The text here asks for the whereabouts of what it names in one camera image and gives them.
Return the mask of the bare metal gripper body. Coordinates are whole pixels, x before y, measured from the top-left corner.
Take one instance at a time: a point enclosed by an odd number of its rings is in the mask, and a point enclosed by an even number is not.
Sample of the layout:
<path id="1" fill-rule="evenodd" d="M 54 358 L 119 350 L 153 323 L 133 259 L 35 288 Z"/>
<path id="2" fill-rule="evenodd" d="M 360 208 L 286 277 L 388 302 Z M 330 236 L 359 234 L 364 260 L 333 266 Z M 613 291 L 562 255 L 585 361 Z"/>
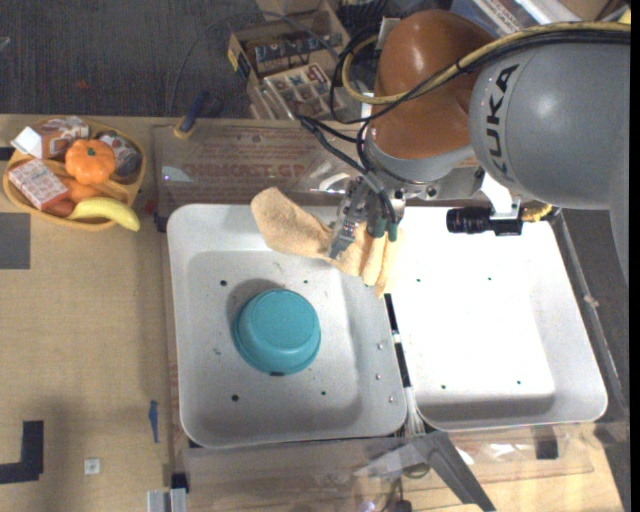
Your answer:
<path id="1" fill-rule="evenodd" d="M 338 210 L 337 236 L 354 238 L 360 226 L 373 238 L 396 238 L 409 206 L 466 204 L 483 184 L 481 170 L 453 170 L 422 184 L 372 172 L 352 180 Z"/>

